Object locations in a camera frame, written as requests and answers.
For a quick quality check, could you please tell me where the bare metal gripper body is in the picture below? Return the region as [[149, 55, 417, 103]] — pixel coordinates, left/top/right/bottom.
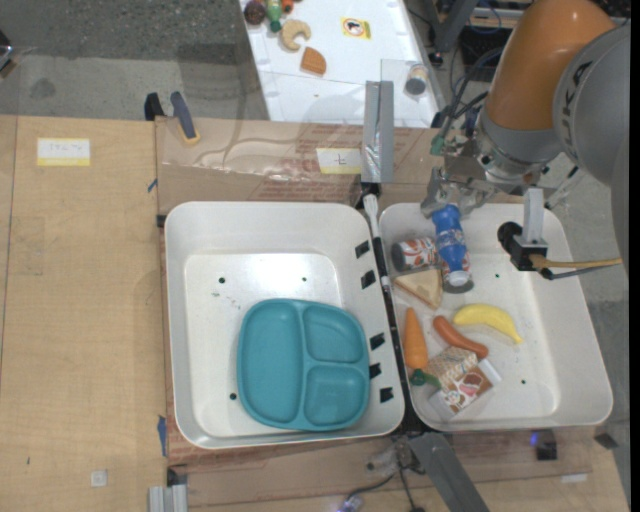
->
[[439, 138, 546, 197]]

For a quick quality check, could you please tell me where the blue plastic bottle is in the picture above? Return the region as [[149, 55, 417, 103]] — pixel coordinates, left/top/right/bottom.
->
[[431, 203, 475, 294]]

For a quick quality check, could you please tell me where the orange and white can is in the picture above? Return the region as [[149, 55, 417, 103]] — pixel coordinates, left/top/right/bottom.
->
[[390, 236, 442, 273]]

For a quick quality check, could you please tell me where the beige sandwich slice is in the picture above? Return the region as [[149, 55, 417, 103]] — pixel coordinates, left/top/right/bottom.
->
[[393, 267, 445, 310]]

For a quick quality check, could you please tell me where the yellow banana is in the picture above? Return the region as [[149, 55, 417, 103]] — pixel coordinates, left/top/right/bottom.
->
[[452, 303, 525, 346]]

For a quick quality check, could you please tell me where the clear plastic jar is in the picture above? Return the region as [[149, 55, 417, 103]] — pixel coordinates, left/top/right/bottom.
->
[[403, 63, 431, 97]]

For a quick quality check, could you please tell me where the orange sausage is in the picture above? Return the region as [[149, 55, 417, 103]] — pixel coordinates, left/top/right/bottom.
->
[[432, 315, 490, 360]]

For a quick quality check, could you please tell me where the orange carrot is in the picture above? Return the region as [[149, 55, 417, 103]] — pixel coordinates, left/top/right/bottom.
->
[[403, 306, 444, 390]]

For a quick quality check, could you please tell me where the beige patterned carton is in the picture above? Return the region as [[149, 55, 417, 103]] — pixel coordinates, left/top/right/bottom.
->
[[424, 345, 480, 392]]

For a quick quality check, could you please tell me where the white plastic tray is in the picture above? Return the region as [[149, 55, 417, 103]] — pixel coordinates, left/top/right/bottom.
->
[[378, 201, 615, 432], [163, 200, 406, 450]]

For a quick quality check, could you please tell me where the brown biscuit wedge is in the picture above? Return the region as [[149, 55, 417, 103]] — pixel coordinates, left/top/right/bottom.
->
[[299, 46, 328, 77]]

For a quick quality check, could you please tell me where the brown and white carton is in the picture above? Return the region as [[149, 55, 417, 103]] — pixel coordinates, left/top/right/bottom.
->
[[428, 358, 503, 417]]

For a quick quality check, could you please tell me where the brown cardboard board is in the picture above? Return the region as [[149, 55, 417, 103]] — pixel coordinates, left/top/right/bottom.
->
[[153, 115, 596, 507]]

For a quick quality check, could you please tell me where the beige croissant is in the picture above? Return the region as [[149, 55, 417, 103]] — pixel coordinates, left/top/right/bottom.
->
[[278, 18, 312, 53]]

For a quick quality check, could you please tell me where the blue divided plate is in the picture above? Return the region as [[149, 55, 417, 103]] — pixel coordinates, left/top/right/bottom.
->
[[236, 298, 372, 432]]

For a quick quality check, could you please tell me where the green bottle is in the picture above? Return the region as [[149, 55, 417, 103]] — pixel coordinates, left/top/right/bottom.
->
[[264, 0, 285, 34]]

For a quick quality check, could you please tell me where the black cylinder on white bracket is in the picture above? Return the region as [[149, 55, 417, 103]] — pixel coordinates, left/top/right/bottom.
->
[[496, 187, 550, 273]]

